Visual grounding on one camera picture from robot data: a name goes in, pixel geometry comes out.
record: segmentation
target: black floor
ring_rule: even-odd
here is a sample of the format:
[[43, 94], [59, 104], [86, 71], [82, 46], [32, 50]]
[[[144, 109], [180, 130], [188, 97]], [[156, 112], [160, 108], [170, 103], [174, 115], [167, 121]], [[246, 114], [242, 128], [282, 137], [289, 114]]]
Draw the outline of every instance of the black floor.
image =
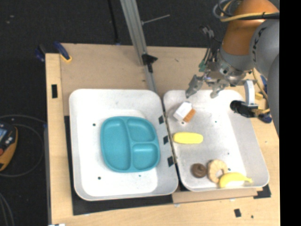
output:
[[[147, 45], [206, 47], [206, 39], [198, 30], [200, 25], [211, 26], [216, 38], [221, 40], [226, 24], [212, 15], [217, 1], [137, 0], [143, 21], [170, 14], [143, 26]], [[280, 8], [280, 0], [270, 1]], [[112, 6], [120, 42], [130, 45], [120, 1], [112, 0]], [[107, 0], [0, 0], [0, 18], [0, 116], [20, 114], [47, 120], [45, 65], [34, 54], [39, 44], [52, 52], [55, 40], [115, 43]], [[14, 119], [3, 120], [30, 126], [43, 136], [43, 123], [29, 118]], [[38, 135], [22, 126], [19, 132], [16, 153], [3, 174], [27, 171], [41, 155]], [[15, 225], [48, 224], [44, 159], [25, 176], [0, 176], [0, 194], [10, 205]], [[4, 212], [8, 225], [12, 225], [5, 205]], [[6, 225], [4, 212], [0, 204], [0, 226]]]

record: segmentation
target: blue plastic plate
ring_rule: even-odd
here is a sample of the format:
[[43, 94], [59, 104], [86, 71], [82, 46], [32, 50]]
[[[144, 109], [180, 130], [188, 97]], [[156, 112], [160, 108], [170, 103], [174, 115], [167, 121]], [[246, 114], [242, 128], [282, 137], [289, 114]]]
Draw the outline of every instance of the blue plastic plate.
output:
[[113, 171], [146, 171], [160, 160], [156, 131], [148, 120], [140, 117], [106, 119], [101, 127], [100, 142], [104, 162]]

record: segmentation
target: black clip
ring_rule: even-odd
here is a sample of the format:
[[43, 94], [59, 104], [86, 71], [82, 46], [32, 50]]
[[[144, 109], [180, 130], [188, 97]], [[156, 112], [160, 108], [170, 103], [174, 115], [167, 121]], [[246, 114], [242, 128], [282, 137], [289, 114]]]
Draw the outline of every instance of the black clip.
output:
[[258, 109], [258, 105], [247, 105], [243, 101], [233, 100], [230, 103], [230, 108], [236, 113], [241, 114], [244, 117], [256, 117], [255, 113], [252, 111], [253, 109]]
[[148, 54], [143, 54], [142, 55], [142, 60], [143, 60], [143, 64], [147, 65], [147, 68], [149, 70], [150, 73], [153, 73], [153, 69], [152, 69], [152, 63], [154, 63], [158, 58], [148, 55]]

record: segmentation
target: orange device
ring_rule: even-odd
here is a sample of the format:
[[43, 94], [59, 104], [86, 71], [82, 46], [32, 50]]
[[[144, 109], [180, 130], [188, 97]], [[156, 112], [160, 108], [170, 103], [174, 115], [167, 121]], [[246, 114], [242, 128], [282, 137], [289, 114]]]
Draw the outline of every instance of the orange device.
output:
[[3, 171], [12, 159], [17, 141], [17, 128], [0, 121], [0, 171]]

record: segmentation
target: black mat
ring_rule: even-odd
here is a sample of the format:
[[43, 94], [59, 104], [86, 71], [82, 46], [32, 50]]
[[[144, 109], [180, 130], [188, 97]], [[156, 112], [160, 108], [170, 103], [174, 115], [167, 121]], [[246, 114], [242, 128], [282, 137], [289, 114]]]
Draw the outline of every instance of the black mat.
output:
[[73, 214], [87, 214], [94, 212], [101, 212], [107, 210], [136, 208], [144, 206], [153, 206], [173, 203], [171, 195], [143, 197], [143, 198], [130, 198], [130, 199], [117, 199], [117, 200], [104, 200], [104, 201], [86, 201], [81, 199], [75, 192], [73, 186], [73, 169], [72, 169], [72, 155], [71, 155], [71, 138], [70, 138], [70, 118], [64, 117], [66, 128], [66, 141], [68, 150], [68, 160], [70, 169], [70, 184], [72, 195]]

